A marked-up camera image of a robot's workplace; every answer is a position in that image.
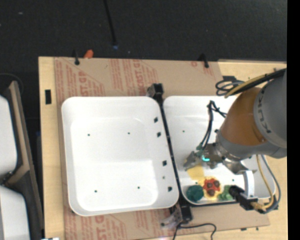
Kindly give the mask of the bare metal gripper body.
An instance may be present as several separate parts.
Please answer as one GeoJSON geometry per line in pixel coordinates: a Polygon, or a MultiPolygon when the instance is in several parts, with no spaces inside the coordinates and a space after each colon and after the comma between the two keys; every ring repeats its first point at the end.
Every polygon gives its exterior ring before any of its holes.
{"type": "Polygon", "coordinates": [[[204,146],[196,147],[196,156],[202,162],[208,164],[211,169],[215,169],[217,164],[223,164],[233,174],[243,174],[249,169],[242,164],[242,160],[228,151],[219,143],[206,143],[204,146]]]}

